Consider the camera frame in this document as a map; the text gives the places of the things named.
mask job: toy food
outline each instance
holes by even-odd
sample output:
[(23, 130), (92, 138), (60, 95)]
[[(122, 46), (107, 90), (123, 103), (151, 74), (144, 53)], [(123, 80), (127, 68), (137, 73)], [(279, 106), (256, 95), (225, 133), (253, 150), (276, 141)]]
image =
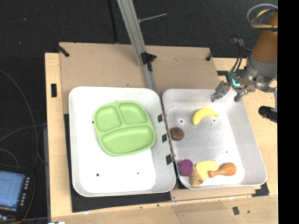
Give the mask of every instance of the toy food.
[(189, 159), (184, 159), (178, 163), (178, 171), (181, 175), (189, 176), (193, 172), (193, 163)]
[(212, 108), (202, 108), (198, 111), (193, 116), (193, 124), (198, 125), (200, 121), (208, 115), (214, 115), (214, 116), (219, 116), (219, 113), (216, 113)]
[(190, 176), (190, 182), (193, 187), (197, 187), (203, 183), (203, 178), (199, 175), (195, 166), (193, 166), (193, 172)]
[(175, 127), (170, 130), (170, 135), (172, 140), (179, 141), (184, 137), (184, 132), (182, 129)]
[(216, 171), (208, 171), (209, 177), (214, 177), (215, 175), (225, 175), (232, 176), (236, 173), (237, 168), (232, 162), (224, 164), (220, 169)]
[(215, 161), (202, 161), (195, 165), (198, 174), (203, 178), (209, 178), (209, 171), (216, 171), (219, 169), (218, 163)]

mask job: brown round object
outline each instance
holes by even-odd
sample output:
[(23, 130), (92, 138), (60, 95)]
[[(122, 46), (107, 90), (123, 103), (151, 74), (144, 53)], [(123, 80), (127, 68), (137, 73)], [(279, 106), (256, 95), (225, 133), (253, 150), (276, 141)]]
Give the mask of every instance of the brown round object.
[(180, 128), (175, 127), (170, 130), (170, 135), (171, 139), (179, 141), (184, 137), (184, 132)]

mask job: green divided plate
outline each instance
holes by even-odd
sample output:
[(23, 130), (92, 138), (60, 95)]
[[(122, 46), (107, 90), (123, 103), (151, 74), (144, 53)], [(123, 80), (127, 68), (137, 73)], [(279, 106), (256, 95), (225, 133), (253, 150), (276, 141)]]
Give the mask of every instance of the green divided plate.
[(101, 146), (112, 156), (136, 154), (156, 142), (148, 113), (135, 101), (100, 106), (93, 115), (93, 122)]

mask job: wooden table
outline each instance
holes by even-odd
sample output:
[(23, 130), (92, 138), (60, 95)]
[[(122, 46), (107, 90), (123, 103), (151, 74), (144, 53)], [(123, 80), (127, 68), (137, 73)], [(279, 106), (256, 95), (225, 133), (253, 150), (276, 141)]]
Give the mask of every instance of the wooden table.
[[(121, 59), (121, 65), (130, 67), (130, 69), (140, 69), (135, 64), (134, 51), (130, 45), (69, 42), (63, 42), (60, 45), (67, 52), (70, 52), (69, 62), (73, 65), (79, 64), (78, 67), (84, 67), (80, 77), (84, 77), (85, 65), (88, 64), (104, 62), (106, 72), (109, 72), (109, 69), (117, 69), (115, 59)], [(156, 72), (154, 73), (155, 78), (162, 76), (157, 78), (158, 81), (156, 82), (159, 94), (169, 88), (214, 89), (219, 83), (219, 78), (221, 78), (217, 76), (216, 71), (230, 70), (235, 63), (235, 59), (230, 58), (213, 58), (209, 62), (206, 61), (205, 58), (209, 55), (208, 48), (148, 46), (148, 52), (158, 56), (153, 63), (153, 69)], [(267, 185), (270, 191), (268, 196), (251, 196), (256, 189), (260, 188), (259, 186), (201, 193), (188, 189), (181, 190), (176, 186), (171, 191), (172, 200), (169, 202), (72, 212), (63, 114), (67, 112), (65, 100), (68, 92), (74, 85), (84, 84), (84, 79), (65, 81), (66, 74), (70, 76), (69, 80), (71, 80), (72, 76), (75, 78), (80, 72), (78, 67), (72, 66), (72, 71), (66, 73), (64, 69), (67, 69), (67, 65), (62, 66), (62, 64), (65, 64), (64, 59), (66, 58), (62, 53), (45, 54), (50, 212), (52, 221), (101, 224), (111, 222), (124, 224), (194, 223), (198, 220), (205, 220), (209, 223), (278, 222), (277, 124), (263, 119), (258, 114), (260, 106), (274, 106), (274, 97), (272, 94), (265, 94), (261, 91), (245, 96), (243, 101), (268, 172)], [(167, 75), (170, 68), (172, 77)], [(132, 75), (131, 73), (122, 74), (124, 83), (120, 82), (115, 86), (128, 86), (126, 77)], [(178, 76), (182, 74), (186, 77), (183, 81), (180, 81), (181, 79), (178, 79)], [(110, 79), (107, 79), (104, 79), (104, 82), (110, 82)], [(92, 79), (92, 85), (102, 86), (96, 79)], [(135, 84), (130, 83), (129, 86), (146, 87), (146, 83), (144, 79), (141, 79), (136, 81)], [(52, 93), (53, 87), (57, 89), (56, 94)], [(240, 212), (239, 215), (234, 212), (236, 207)]]

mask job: white tray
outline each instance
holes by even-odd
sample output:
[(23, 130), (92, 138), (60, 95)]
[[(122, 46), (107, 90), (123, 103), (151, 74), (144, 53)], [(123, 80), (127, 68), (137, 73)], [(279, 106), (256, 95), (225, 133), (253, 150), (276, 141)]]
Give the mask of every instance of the white tray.
[[(110, 156), (101, 147), (93, 126), (95, 110), (117, 101), (141, 104), (153, 123), (151, 149), (128, 156)], [(145, 88), (77, 87), (70, 92), (72, 182), (82, 196), (120, 196), (170, 191), (176, 182), (159, 96)]]
[[(180, 141), (171, 140), (175, 163), (189, 159), (216, 161), (219, 166), (232, 162), (237, 167), (233, 176), (216, 175), (193, 187), (189, 176), (179, 179), (189, 189), (206, 189), (244, 185), (261, 185), (267, 172), (259, 152), (244, 104), (235, 102), (236, 93), (211, 101), (212, 89), (171, 89), (163, 94), (168, 129), (179, 127), (184, 132)], [(198, 125), (192, 123), (195, 112), (211, 107), (219, 116), (207, 116)]]

